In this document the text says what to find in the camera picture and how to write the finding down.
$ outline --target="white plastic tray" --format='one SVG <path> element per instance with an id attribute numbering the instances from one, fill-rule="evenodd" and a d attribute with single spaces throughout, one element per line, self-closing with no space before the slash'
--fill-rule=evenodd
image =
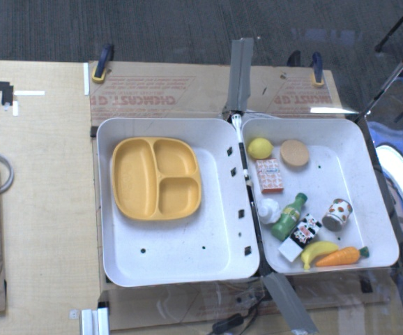
<path id="1" fill-rule="evenodd" d="M 112 154 L 128 137 L 173 137 L 191 146 L 201 174 L 201 203 L 194 214 L 146 222 L 118 210 L 110 179 Z M 102 256 L 112 282 L 134 287 L 240 279 L 256 272 L 259 253 L 230 124 L 221 119 L 114 118 L 98 128 L 97 144 Z"/>
<path id="2" fill-rule="evenodd" d="M 283 192 L 262 195 L 254 160 L 248 157 L 257 204 L 263 197 L 273 198 L 283 208 L 294 201 L 298 192 L 303 192 L 308 200 L 301 214 L 310 213 L 319 220 L 335 198 L 344 198 L 353 207 L 341 232 L 322 227 L 313 241 L 334 241 L 340 248 L 367 246 L 370 257 L 361 258 L 354 265 L 312 267 L 310 272 L 388 267 L 397 261 L 398 243 L 363 134 L 355 123 L 346 119 L 251 119 L 243 124 L 242 131 L 245 145 L 255 137 L 270 140 L 274 146 L 272 156 L 280 162 Z M 307 145 L 310 161 L 305 167 L 288 167 L 282 161 L 280 145 L 288 139 L 297 139 Z M 300 257 L 291 263 L 279 252 L 281 242 L 271 235 L 270 229 L 270 225 L 261 224 L 269 265 L 284 274 L 304 273 Z"/>

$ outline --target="bottle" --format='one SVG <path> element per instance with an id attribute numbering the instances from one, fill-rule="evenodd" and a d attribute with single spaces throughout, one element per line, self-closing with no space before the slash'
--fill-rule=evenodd
<path id="1" fill-rule="evenodd" d="M 284 241 L 289 235 L 291 230 L 298 223 L 301 216 L 301 208 L 307 201 L 307 196 L 303 193 L 296 195 L 294 202 L 285 206 L 280 214 L 279 220 L 271 228 L 271 234 Z"/>
<path id="2" fill-rule="evenodd" d="M 280 217 L 280 207 L 277 201 L 270 198 L 264 198 L 259 202 L 257 207 L 257 214 L 260 221 L 264 225 L 276 222 Z"/>

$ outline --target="wooden table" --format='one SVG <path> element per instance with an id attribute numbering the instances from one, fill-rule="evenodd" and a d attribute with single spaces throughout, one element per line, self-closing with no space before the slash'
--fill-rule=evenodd
<path id="1" fill-rule="evenodd" d="M 103 283 L 83 64 L 0 61 L 0 81 L 45 91 L 18 97 L 18 117 L 0 104 L 0 153 L 15 170 L 1 196 L 8 288 L 0 334 L 79 334 L 76 317 L 96 308 Z M 322 334 L 403 333 L 397 288 L 390 281 L 383 291 L 388 301 L 309 313 Z M 206 334 L 210 328 L 190 323 L 120 333 Z M 280 314 L 259 317 L 247 333 L 273 332 L 291 334 Z"/>

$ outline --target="toy banana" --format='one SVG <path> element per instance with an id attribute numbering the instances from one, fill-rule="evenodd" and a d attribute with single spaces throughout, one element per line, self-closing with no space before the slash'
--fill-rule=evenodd
<path id="1" fill-rule="evenodd" d="M 339 246 L 330 241 L 316 241 L 308 244 L 301 253 L 304 269 L 310 269 L 310 263 L 320 255 L 327 255 L 337 251 Z"/>

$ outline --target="yellow plate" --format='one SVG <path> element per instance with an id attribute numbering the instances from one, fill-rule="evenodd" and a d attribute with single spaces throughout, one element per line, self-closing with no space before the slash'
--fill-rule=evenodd
<path id="1" fill-rule="evenodd" d="M 112 161 L 116 205 L 129 218 L 172 220 L 193 214 L 202 185 L 192 148 L 166 137 L 132 137 L 120 142 Z"/>

